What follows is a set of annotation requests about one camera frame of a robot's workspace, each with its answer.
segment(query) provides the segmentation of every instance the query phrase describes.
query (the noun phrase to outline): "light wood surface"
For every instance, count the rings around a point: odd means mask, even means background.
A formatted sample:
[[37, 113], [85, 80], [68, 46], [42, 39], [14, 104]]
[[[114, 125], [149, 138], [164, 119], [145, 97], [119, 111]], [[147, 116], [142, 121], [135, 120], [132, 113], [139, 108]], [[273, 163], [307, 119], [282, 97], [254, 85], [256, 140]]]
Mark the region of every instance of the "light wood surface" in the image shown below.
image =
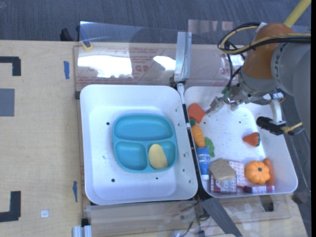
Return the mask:
[[[0, 40], [0, 55], [19, 56], [22, 67], [22, 75], [13, 77], [11, 64], [0, 63], [0, 88], [15, 89], [14, 117], [0, 117], [0, 212], [9, 210], [11, 191], [22, 194], [21, 217], [0, 223], [0, 236], [66, 237], [71, 236], [73, 226], [81, 224], [75, 46], [77, 42]], [[69, 62], [69, 79], [64, 74], [64, 61]], [[77, 202], [74, 181], [78, 186]], [[234, 220], [243, 222], [237, 227], [244, 236], [307, 236], [297, 205], [289, 195], [285, 199], [284, 217], [279, 215], [274, 220], [266, 217], [251, 221], [245, 214], [238, 216], [232, 204], [224, 207], [237, 217]], [[41, 218], [44, 209], [49, 209], [47, 218]], [[224, 235], [212, 219], [201, 226], [206, 236], [232, 236]], [[198, 226], [193, 225], [186, 236], [195, 236], [197, 230]], [[129, 236], [168, 237], [171, 233]]]

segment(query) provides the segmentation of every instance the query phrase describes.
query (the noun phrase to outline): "gray square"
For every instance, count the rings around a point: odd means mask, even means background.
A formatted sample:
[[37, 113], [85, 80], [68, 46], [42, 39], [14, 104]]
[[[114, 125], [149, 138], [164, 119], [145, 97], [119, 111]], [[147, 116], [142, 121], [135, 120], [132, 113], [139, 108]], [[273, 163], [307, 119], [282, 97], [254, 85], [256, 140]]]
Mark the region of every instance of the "gray square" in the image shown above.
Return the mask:
[[14, 89], [0, 88], [0, 117], [14, 116]]

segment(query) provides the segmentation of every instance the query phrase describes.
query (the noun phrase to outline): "blue plate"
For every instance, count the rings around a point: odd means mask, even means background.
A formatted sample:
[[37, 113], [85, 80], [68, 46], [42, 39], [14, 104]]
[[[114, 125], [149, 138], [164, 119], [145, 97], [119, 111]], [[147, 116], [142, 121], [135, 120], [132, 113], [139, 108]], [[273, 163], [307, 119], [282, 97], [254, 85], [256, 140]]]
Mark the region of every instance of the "blue plate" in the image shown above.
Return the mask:
[[[178, 158], [178, 147], [173, 125], [156, 114], [126, 114], [115, 122], [112, 131], [113, 149], [118, 164], [132, 172], [160, 172], [171, 168]], [[152, 144], [162, 146], [168, 167], [150, 166], [148, 151]]]

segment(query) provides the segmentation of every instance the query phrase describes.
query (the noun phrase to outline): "yellow tube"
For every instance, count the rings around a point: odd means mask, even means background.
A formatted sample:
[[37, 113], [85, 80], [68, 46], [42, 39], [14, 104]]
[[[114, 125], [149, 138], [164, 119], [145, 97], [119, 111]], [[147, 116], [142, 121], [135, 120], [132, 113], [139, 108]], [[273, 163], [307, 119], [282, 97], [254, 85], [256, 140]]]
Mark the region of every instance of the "yellow tube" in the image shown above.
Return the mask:
[[284, 24], [288, 27], [292, 27], [307, 7], [311, 4], [312, 0], [301, 0], [291, 14], [287, 17]]

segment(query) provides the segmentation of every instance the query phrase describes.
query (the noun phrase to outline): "pumpkin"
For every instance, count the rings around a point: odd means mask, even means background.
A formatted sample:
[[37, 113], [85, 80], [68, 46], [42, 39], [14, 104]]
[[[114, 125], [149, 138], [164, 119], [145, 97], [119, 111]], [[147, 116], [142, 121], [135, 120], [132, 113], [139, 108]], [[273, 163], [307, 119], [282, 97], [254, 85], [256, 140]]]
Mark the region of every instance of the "pumpkin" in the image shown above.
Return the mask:
[[252, 160], [245, 167], [245, 177], [254, 184], [264, 184], [270, 179], [269, 168], [259, 160]]

